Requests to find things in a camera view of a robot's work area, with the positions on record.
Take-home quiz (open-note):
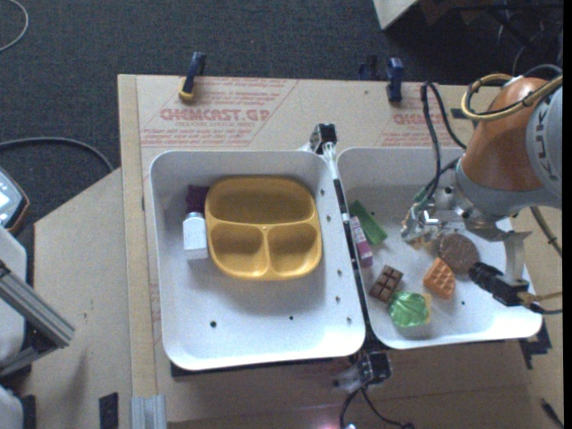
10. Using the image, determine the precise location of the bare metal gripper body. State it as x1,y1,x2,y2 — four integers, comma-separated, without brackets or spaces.
429,184,509,242

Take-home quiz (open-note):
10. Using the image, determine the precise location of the brown round biscuit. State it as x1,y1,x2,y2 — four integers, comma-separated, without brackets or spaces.
436,232,482,274

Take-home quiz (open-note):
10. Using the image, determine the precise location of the green packet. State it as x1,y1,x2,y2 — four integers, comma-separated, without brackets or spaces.
348,199,389,247

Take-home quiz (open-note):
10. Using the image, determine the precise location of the pink carton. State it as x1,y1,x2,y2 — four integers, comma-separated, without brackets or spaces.
349,215,374,268

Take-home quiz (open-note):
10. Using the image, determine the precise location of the orange waffle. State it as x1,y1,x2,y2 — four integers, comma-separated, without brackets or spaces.
423,257,458,300

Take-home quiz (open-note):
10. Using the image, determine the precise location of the brown chocolate bar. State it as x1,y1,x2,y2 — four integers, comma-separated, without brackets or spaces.
368,265,405,304

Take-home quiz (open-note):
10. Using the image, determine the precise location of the thin black and white rod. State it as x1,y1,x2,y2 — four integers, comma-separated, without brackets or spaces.
328,148,368,352

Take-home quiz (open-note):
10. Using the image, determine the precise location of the green lettuce leaf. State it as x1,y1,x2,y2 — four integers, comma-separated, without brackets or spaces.
387,290,429,329

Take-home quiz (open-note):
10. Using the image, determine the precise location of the white plastic tray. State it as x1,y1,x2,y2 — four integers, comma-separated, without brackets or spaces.
335,147,544,350
148,149,367,372

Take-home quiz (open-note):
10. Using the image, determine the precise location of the yellow divided plate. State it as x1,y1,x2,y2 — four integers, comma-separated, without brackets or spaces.
204,175,324,282

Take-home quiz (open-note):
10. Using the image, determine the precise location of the brown cardboard board red print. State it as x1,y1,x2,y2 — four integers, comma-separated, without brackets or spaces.
117,74,563,424

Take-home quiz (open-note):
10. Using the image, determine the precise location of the white plastic bottle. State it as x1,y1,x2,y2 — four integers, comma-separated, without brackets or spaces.
181,211,210,261

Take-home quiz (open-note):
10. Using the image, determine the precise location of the purple block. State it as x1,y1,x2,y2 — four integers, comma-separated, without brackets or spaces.
184,184,211,215

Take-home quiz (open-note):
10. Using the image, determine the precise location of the black cylinder on white bracket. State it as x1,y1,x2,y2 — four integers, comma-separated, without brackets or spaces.
467,228,534,307

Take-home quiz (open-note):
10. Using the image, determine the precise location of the black block with thin wires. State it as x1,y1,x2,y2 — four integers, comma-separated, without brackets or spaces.
355,350,393,384
311,122,338,155

